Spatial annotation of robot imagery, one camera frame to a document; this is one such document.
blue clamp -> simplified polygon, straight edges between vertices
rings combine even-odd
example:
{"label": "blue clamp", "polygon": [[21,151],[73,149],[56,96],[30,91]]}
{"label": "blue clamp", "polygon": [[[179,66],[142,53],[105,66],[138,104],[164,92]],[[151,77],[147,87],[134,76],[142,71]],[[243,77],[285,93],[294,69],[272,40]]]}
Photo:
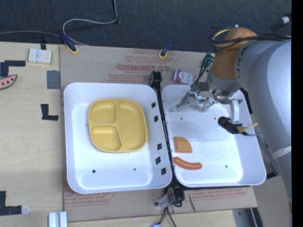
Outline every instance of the blue clamp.
{"label": "blue clamp", "polygon": [[64,43],[67,45],[67,49],[73,53],[73,54],[77,54],[79,49],[73,44],[73,42],[71,41],[71,39],[67,36],[67,34],[65,34],[64,32],[61,32],[59,34],[60,38],[64,41]]}
{"label": "blue clamp", "polygon": [[173,42],[172,40],[169,40],[169,41],[167,42],[167,44],[165,45],[164,49],[162,49],[162,50],[159,52],[158,57],[159,57],[160,59],[164,59],[164,58],[167,56],[167,54],[168,54],[167,52],[172,48],[173,44],[174,44],[174,42]]}

toy watermelon slice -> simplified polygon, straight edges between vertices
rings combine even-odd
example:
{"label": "toy watermelon slice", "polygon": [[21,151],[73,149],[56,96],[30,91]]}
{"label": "toy watermelon slice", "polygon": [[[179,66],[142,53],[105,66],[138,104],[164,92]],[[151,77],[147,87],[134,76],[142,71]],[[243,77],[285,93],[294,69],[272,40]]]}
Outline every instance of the toy watermelon slice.
{"label": "toy watermelon slice", "polygon": [[11,75],[9,77],[0,78],[0,90],[6,89],[13,85],[17,79],[17,75]]}

wooden table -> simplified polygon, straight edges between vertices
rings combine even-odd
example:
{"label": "wooden table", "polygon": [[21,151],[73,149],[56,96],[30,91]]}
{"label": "wooden table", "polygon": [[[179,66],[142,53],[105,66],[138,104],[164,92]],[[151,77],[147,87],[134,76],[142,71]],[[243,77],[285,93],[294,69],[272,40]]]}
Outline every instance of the wooden table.
{"label": "wooden table", "polygon": [[[26,61],[30,48],[39,44],[0,42],[0,62]],[[6,206],[29,206],[29,213],[0,216],[0,226],[47,226],[49,212],[63,211],[61,93],[47,89],[46,72],[60,70],[59,46],[47,45],[53,52],[52,64],[26,64],[10,67],[17,74],[15,84],[0,90],[0,191],[7,191]],[[49,114],[58,121],[42,120],[41,104],[49,104]],[[126,226],[149,227],[159,216],[109,219],[69,223],[71,227]],[[175,214],[178,227],[235,227],[231,210]],[[163,227],[172,226],[168,217]]]}

divided yellow plate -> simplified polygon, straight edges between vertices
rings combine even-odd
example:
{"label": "divided yellow plate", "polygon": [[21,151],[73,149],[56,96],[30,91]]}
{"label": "divided yellow plate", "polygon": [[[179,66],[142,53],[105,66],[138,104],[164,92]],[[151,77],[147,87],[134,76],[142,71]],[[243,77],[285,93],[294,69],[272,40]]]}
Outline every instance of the divided yellow plate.
{"label": "divided yellow plate", "polygon": [[93,145],[105,152],[137,151],[147,143],[143,109],[132,100],[111,98],[89,107],[89,135]]}

orange sausage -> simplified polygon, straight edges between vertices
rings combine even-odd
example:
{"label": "orange sausage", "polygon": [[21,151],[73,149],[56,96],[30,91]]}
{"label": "orange sausage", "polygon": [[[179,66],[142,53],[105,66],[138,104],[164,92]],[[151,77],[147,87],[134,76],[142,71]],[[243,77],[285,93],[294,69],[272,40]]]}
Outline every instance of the orange sausage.
{"label": "orange sausage", "polygon": [[179,157],[174,157],[174,163],[179,167],[187,170],[199,170],[202,168],[202,164],[200,162],[190,163],[185,160],[182,160]]}

